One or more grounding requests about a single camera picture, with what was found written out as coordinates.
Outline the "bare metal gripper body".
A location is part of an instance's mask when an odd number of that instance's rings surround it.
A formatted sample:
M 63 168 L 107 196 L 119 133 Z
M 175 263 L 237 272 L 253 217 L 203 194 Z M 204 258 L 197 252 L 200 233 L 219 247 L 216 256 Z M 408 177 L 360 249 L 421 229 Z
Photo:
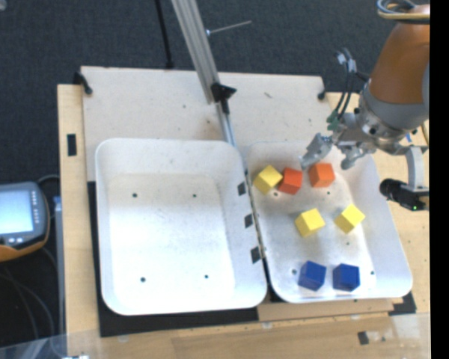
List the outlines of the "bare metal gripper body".
M 389 155 L 403 155 L 408 147 L 400 144 L 406 132 L 395 129 L 374 114 L 360 111 L 345 113 L 332 133 L 338 147 L 356 147 L 361 150 L 381 150 Z

